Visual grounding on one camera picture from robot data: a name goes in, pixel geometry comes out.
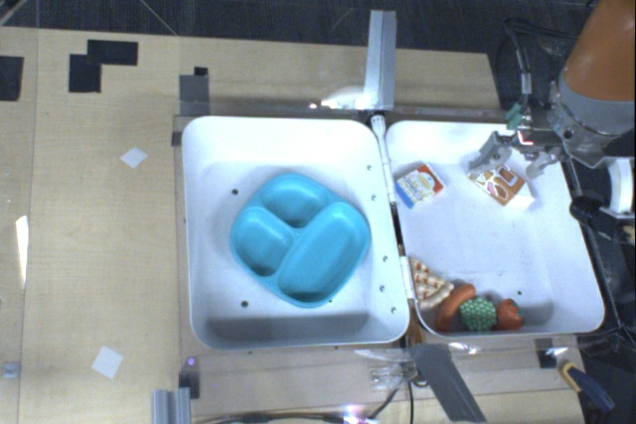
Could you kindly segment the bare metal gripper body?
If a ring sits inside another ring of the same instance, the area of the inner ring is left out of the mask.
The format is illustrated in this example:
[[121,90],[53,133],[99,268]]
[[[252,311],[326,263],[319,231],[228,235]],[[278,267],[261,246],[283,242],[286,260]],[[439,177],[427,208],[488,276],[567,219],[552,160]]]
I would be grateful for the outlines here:
[[609,167],[618,155],[608,147],[617,137],[588,128],[560,103],[530,106],[516,128],[516,148],[531,163],[537,153],[558,150],[558,163],[574,160],[585,167]]

